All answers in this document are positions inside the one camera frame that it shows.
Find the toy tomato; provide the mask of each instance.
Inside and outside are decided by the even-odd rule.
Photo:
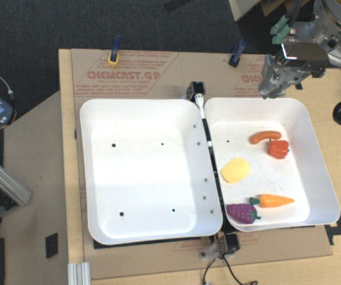
[[[286,140],[272,140],[267,153],[276,159],[284,159],[289,152],[289,143]]]

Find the brown paper board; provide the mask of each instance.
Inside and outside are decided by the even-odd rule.
[[[81,137],[79,110],[93,98],[182,98],[192,81],[203,81],[205,100],[213,97],[259,97],[263,55],[241,55],[238,67],[228,64],[230,54],[119,51],[119,63],[107,62],[109,52],[72,49],[77,137]],[[85,261],[92,279],[205,268],[200,250],[208,237],[175,242],[94,248],[87,227],[87,202],[81,138],[78,143],[79,182]],[[238,232],[241,249],[229,257],[232,265],[332,254],[324,226]]]

